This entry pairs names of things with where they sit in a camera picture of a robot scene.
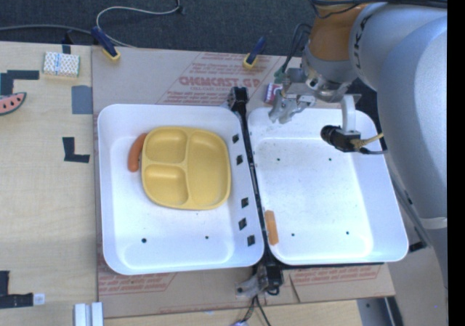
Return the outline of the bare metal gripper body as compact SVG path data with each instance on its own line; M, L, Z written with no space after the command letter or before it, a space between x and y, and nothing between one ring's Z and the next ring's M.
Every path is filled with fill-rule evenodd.
M340 102L351 81L337 81L310 68L289 68L283 79L282 95L297 102L311 102L314 99L326 103Z

